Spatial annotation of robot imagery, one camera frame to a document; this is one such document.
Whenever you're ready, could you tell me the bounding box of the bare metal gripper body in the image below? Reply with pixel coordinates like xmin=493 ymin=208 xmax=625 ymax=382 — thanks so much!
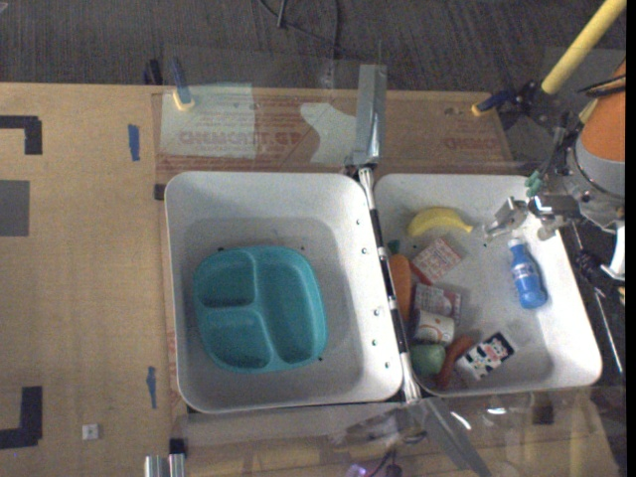
xmin=527 ymin=165 xmax=625 ymax=233

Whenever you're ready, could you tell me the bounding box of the blue bottle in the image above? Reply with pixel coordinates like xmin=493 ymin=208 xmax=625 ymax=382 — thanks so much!
xmin=507 ymin=237 xmax=550 ymax=310

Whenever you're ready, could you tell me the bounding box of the yellow banana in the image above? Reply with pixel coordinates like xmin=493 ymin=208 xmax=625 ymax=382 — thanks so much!
xmin=406 ymin=207 xmax=475 ymax=239

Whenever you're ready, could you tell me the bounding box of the pink and white carton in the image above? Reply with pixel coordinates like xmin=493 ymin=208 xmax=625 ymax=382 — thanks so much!
xmin=409 ymin=237 xmax=464 ymax=286

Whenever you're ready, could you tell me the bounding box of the white plastic tray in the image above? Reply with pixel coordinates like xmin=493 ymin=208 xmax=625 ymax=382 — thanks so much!
xmin=372 ymin=172 xmax=604 ymax=398
xmin=163 ymin=170 xmax=405 ymax=415

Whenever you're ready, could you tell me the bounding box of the brown cardboard board red print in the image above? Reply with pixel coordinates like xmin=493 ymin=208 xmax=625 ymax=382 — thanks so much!
xmin=150 ymin=86 xmax=518 ymax=419

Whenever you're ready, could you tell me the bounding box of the orange carrot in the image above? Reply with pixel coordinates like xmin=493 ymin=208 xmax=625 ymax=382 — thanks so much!
xmin=386 ymin=238 xmax=414 ymax=323

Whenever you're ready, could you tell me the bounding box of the black and white carton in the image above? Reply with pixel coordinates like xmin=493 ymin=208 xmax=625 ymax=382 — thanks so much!
xmin=453 ymin=331 xmax=516 ymax=383

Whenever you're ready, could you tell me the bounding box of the red sausage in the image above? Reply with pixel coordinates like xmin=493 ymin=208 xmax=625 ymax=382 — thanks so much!
xmin=436 ymin=335 xmax=476 ymax=390

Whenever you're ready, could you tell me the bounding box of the green round fruit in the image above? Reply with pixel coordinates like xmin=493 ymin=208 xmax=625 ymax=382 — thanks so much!
xmin=408 ymin=343 xmax=447 ymax=379

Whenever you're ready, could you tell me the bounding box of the green divided plate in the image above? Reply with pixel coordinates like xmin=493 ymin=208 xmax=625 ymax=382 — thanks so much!
xmin=192 ymin=244 xmax=330 ymax=374

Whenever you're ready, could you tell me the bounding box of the black cylinder on white bracket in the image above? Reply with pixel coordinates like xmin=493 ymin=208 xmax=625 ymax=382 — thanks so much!
xmin=575 ymin=219 xmax=627 ymax=283

